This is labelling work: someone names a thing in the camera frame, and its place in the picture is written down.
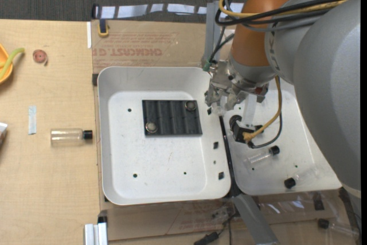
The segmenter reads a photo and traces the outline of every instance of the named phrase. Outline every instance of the wooden table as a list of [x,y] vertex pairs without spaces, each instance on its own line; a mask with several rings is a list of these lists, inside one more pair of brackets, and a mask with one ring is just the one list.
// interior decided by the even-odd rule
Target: wooden table
[[[96,223],[99,183],[95,139],[51,147],[51,128],[96,131],[92,54],[86,22],[0,20],[0,43],[10,53],[24,47],[13,74],[0,85],[0,122],[8,134],[0,147],[0,244],[83,244],[83,227]],[[46,66],[32,53],[48,54]],[[28,134],[28,107],[37,107],[37,132]],[[341,201],[339,215],[346,213]],[[315,233],[314,221],[274,224],[283,244],[355,244],[344,236]],[[112,244],[193,244],[203,233],[125,240]],[[245,230],[233,244],[253,244]],[[217,243],[228,244],[228,232]]]

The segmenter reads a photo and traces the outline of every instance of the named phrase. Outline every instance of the yellow object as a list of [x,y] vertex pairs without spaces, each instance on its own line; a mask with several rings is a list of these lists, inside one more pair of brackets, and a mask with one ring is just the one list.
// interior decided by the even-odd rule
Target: yellow object
[[253,133],[243,132],[242,135],[243,135],[243,138],[245,139],[246,143],[248,143],[249,141],[251,141],[252,139],[254,139],[254,137],[256,137],[257,135],[259,135],[262,131],[264,131],[280,115],[280,113],[282,111],[282,91],[280,90],[279,79],[280,79],[279,76],[276,76],[275,77],[276,87],[278,89],[278,111],[276,112],[276,114],[264,126],[262,126],[261,128],[259,128],[257,131],[255,131]]
[[0,84],[10,77],[13,71],[13,58],[21,52],[24,52],[24,48],[18,48],[8,55],[7,51],[0,44]]
[[108,25],[106,24],[106,32],[101,32],[101,27],[98,24],[98,35],[100,37],[107,37],[108,36]]
[[[258,14],[258,13],[235,13],[233,11],[229,11],[229,10],[224,8],[223,1],[224,0],[219,0],[218,5],[219,5],[220,11],[227,14],[227,15],[230,15],[232,17],[242,17],[243,18],[243,17],[251,17],[253,15]],[[347,0],[328,2],[328,3],[324,3],[324,4],[305,7],[305,8],[302,8],[302,9],[294,9],[294,10],[286,11],[285,13],[279,13],[279,14],[274,14],[274,15],[288,15],[288,14],[295,14],[295,13],[308,13],[310,11],[316,11],[316,10],[322,10],[322,9],[331,9],[331,8],[336,7],[339,4],[342,4],[343,2],[346,2],[346,1]]]

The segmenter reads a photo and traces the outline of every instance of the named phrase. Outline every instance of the vial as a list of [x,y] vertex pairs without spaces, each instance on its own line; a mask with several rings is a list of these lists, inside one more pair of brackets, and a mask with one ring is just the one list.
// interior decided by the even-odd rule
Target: vial
[[85,140],[93,138],[93,131],[79,128],[51,129],[52,146],[82,145]]
[[280,153],[280,149],[278,146],[261,149],[257,153],[246,157],[244,160],[244,163],[247,168],[250,168],[251,166],[255,166],[259,164],[260,162],[264,162],[267,158],[269,160],[273,159],[273,157],[279,153]]
[[292,177],[286,179],[284,181],[284,186],[286,186],[287,189],[293,188],[295,185],[301,185],[302,183],[308,183],[312,180],[315,180],[320,175],[319,170],[313,166],[312,168],[303,170]]
[[353,238],[354,240],[358,240],[358,238],[360,237],[359,230],[347,224],[336,223],[334,221],[326,219],[318,219],[317,225],[319,228],[347,235]]

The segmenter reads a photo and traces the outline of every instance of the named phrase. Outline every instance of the metal bracket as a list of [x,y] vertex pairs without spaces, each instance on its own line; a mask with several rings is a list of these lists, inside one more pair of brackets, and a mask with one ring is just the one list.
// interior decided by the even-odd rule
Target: metal bracket
[[202,57],[202,66],[205,65],[206,60],[212,54],[216,42],[220,36],[220,27],[215,23],[215,15],[218,9],[218,2],[208,3],[206,6],[206,32],[205,32],[205,50]]
[[279,244],[274,232],[251,196],[240,194],[232,198],[232,201],[256,245]]
[[108,245],[107,223],[86,224],[84,245]]

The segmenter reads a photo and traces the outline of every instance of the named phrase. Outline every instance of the white plastic panel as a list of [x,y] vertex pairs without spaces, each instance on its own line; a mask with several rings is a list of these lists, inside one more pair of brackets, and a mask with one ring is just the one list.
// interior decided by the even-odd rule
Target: white plastic panel
[[[100,72],[102,183],[109,201],[162,203],[219,199],[228,193],[231,179],[219,119],[208,115],[205,104],[209,80],[200,68],[109,67]],[[196,100],[202,135],[145,136],[146,99]]]
[[[233,115],[242,116],[244,103],[237,105],[233,111],[228,111],[224,116],[237,185],[249,195],[340,188],[338,178],[303,121],[294,87],[283,80],[281,86],[283,95],[282,133],[273,144],[263,147],[269,148],[277,145],[280,149],[278,155],[268,157],[256,165],[246,164],[245,158],[258,153],[260,149],[250,149],[246,144],[236,142],[229,127],[229,120]],[[265,100],[256,105],[253,125],[264,125],[277,110],[278,91],[275,82],[272,81]],[[252,142],[256,145],[268,142],[277,134],[278,128],[279,119],[265,129],[264,133],[255,137]],[[291,189],[287,189],[284,186],[284,180],[297,175],[300,176],[298,183]]]

